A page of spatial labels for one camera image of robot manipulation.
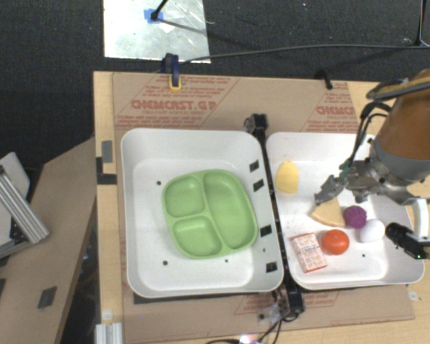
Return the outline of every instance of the white ball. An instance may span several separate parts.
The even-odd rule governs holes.
[[[370,219],[366,221],[365,226],[360,229],[360,242],[375,242],[384,237],[386,226],[379,219]]]

